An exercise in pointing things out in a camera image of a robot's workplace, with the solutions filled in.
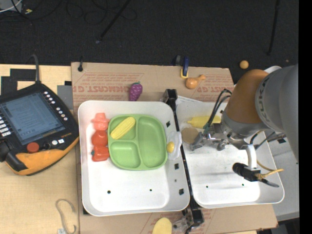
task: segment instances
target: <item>red button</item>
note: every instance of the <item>red button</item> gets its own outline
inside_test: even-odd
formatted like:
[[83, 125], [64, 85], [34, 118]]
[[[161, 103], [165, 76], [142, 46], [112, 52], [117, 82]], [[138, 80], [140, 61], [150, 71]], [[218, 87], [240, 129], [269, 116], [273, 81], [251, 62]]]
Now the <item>red button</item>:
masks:
[[39, 145], [36, 142], [30, 142], [26, 149], [30, 154], [33, 154], [39, 151]]

